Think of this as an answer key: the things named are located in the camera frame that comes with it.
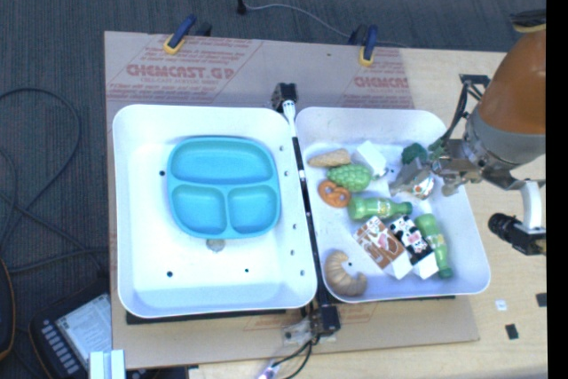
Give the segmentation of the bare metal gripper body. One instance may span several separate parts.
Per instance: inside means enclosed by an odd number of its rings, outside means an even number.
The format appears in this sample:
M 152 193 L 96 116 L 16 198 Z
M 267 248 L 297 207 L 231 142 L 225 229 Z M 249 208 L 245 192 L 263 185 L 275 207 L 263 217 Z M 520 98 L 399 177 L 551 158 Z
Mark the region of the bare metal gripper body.
M 479 183 L 481 174 L 466 151 L 461 139 L 439 138 L 431 144 L 431 169 L 443 178 L 447 185 Z

